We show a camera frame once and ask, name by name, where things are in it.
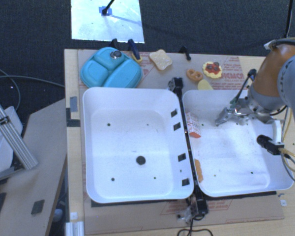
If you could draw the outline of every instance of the black rod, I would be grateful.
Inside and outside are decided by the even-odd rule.
[[[107,11],[108,11],[109,7],[113,4],[114,1],[115,1],[115,0],[111,0],[111,1],[109,2],[109,4],[106,6],[106,8],[102,10],[102,15],[105,16],[105,15],[107,14]]]
[[[285,29],[284,37],[288,37],[288,35],[289,35],[290,25],[291,25],[291,17],[292,17],[293,1],[294,0],[290,0],[289,12],[288,12],[288,15],[287,15],[286,29]]]

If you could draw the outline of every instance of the toy pizza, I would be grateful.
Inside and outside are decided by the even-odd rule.
[[[218,79],[222,77],[222,68],[219,62],[206,62],[202,68],[204,74],[210,78]]]

